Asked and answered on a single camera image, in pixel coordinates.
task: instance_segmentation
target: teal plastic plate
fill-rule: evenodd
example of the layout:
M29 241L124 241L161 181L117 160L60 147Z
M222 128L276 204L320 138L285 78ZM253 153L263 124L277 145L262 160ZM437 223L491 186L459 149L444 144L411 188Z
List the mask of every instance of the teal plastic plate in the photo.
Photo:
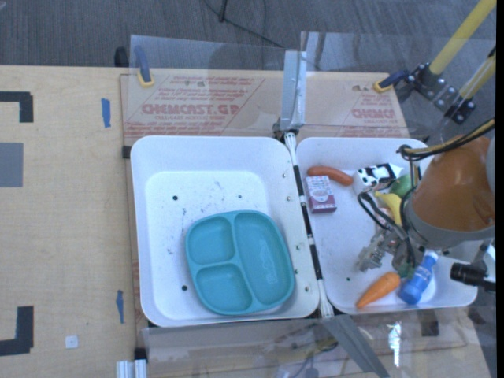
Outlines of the teal plastic plate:
M185 247L198 296L215 313L259 312L292 294L287 245L264 213L240 210L198 220L187 231Z

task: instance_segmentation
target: blue spray bottle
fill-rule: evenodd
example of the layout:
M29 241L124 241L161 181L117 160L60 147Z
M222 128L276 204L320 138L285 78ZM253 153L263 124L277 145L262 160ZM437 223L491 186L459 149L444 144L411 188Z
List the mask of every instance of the blue spray bottle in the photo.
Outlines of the blue spray bottle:
M424 260L415 269L415 274L407 280L399 291L401 300L408 304L417 304L432 279L432 266L438 261L438 254L433 250L426 250Z

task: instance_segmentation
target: yellow pole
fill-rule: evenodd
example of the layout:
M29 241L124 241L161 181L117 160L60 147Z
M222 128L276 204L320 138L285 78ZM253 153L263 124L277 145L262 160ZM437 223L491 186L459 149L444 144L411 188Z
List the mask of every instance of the yellow pole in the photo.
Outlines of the yellow pole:
M474 73L474 75L460 89L459 94L464 100L471 99L474 94L485 84L495 73L497 63L497 53L492 54Z
M497 0L480 0L476 4L462 25L429 65L429 70L432 74L440 75L443 72L457 52L464 46L467 39L471 37L487 15L494 9L496 4Z

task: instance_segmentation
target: black wire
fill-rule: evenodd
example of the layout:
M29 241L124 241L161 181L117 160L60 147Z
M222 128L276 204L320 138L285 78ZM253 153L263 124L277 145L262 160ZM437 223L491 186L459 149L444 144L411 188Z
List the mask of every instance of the black wire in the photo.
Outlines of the black wire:
M364 211L368 214L368 216L370 216L374 220L374 222L377 223L382 229L390 230L390 227L382 224L381 221L378 220L378 218L371 212L371 210L368 209L368 207L365 205L363 200L366 200L367 203L370 204L372 209L375 210L376 213L381 215L381 217L383 217L386 222L388 222L391 225L395 224L394 221L387 214L385 214L380 209L378 209L378 206L376 205L374 200L372 200L372 198L369 196L369 193L367 191L363 191L363 192L359 193L357 195L357 200L358 200L359 204L361 205L362 209L364 209Z
M408 146L407 144L403 144L402 146L399 147L398 151L402 151L401 155L405 152L406 149L411 148L411 146ZM413 161L408 161L409 162L409 181L411 182L411 186L414 186L415 184L415 171L414 171L414 165Z
M409 226L406 222L406 215L404 213L404 207L406 205L406 200L410 198L411 194L416 189L415 186L411 187L404 196L402 196L401 204L399 205L399 216L402 220L402 227L406 231L406 238L404 241L406 242L406 248L408 250L408 262L415 268L417 267L417 259L415 258L415 253L413 252L413 245L411 245L410 235L408 234Z
M309 361L313 359L313 353L309 353L308 356L306 356L305 361L302 363L301 368L292 376L292 378L296 378L299 376L299 374L306 368L308 365Z
M463 135L461 138L454 140L452 143L450 143L447 146L440 148L438 150L427 151L424 153L406 153L405 149L410 148L410 147L400 146L398 149L398 152L407 161L419 161L419 160L423 160L424 158L430 157L432 155L445 153L449 150L453 150L455 148L463 146L466 143L472 142L473 140L477 139L478 137L481 137L482 135L484 135L485 133L488 133L490 130L495 129L495 122L494 122L494 124L492 126L490 126L489 128L485 128L481 132L472 135L476 130L481 128L482 125L486 124L490 120L487 120L486 122L482 123L480 126L474 128L468 134Z
M232 20L229 20L227 17L224 17L224 21L229 23L230 25L234 26L234 27L237 27L238 29L241 29L242 31L245 31L245 32L249 32L250 34L252 35L255 35L257 36L258 38L261 38L263 40L265 40L266 42L268 43L271 43L272 45L276 46L276 47L279 47L279 48L282 48L282 49L287 49L286 47L284 47L282 44L268 38L267 36L264 35L264 32L265 32L265 27L266 27L266 20L267 20L267 15L268 15L268 10L267 10L267 5L266 5L266 0L261 0L262 1L262 5L264 7L264 12L265 12L265 15L263 17L263 21L262 21L262 30L261 32L257 32L257 31L253 31L249 28L246 28L240 24L237 24L236 22L232 21ZM208 2L208 0L203 0L203 2L205 3L205 5L209 8L210 11L212 11L212 13L214 13L215 15L219 16L220 13L214 9L210 3Z

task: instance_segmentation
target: toy carrot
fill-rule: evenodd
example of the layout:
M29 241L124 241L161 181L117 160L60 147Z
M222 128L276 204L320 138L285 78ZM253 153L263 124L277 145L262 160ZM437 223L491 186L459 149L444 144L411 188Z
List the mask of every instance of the toy carrot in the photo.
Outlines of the toy carrot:
M377 281L375 281L368 290L362 295L361 299L357 302L357 307L362 308L367 306L370 302L384 297L391 293L401 283L401 277L395 272L386 272Z

